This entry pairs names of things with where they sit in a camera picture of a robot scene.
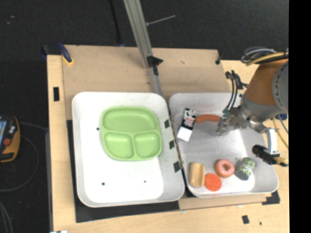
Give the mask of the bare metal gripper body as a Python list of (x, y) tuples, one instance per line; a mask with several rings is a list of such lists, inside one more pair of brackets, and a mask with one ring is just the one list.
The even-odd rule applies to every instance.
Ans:
[(247, 108), (236, 107), (230, 110), (225, 119), (225, 130), (228, 132), (249, 127), (258, 133), (265, 133), (268, 128), (264, 126), (263, 122), (263, 119), (251, 113)]

